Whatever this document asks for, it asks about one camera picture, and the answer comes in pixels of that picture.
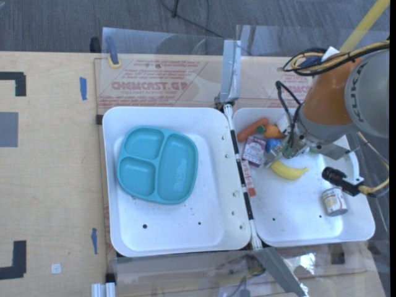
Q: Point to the brown cardboard board, red print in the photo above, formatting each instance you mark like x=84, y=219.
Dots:
x=161, y=82

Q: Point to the orange carrot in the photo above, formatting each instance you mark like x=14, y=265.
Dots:
x=250, y=129

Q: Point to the small white can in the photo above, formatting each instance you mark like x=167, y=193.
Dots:
x=334, y=201

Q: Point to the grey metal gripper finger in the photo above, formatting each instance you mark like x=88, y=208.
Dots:
x=269, y=161
x=278, y=153

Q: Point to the black cylinder on white bracket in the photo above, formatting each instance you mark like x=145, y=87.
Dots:
x=335, y=175

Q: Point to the white plastic tray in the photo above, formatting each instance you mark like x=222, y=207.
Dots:
x=294, y=209
x=173, y=227

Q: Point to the blue divided plate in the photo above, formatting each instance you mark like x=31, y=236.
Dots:
x=157, y=166

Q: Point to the purple and white carton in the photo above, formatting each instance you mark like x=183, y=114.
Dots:
x=254, y=151

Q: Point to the small orange toy, green top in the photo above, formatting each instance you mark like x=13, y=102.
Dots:
x=272, y=131

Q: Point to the yellow banana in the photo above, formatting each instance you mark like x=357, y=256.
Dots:
x=287, y=172

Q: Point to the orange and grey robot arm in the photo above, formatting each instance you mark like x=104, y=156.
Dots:
x=334, y=97

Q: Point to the orange and white packet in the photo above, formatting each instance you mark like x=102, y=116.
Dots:
x=249, y=178

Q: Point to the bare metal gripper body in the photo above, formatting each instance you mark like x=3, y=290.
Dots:
x=295, y=145

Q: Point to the blue toy piece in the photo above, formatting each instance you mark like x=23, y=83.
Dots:
x=271, y=144

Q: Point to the thin black and white rod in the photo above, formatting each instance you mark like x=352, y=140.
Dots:
x=244, y=184

